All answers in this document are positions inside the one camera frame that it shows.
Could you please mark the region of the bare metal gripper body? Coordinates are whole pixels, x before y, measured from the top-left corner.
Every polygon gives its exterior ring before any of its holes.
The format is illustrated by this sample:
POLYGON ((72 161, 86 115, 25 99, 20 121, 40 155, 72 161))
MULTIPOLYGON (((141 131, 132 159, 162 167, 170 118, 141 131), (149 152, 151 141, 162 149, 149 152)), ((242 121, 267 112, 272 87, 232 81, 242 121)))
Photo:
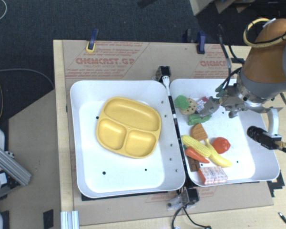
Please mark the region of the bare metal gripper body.
POLYGON ((237 113, 251 110, 264 113, 264 100, 251 93, 242 83, 230 85, 220 97, 220 105, 227 111, 237 113))

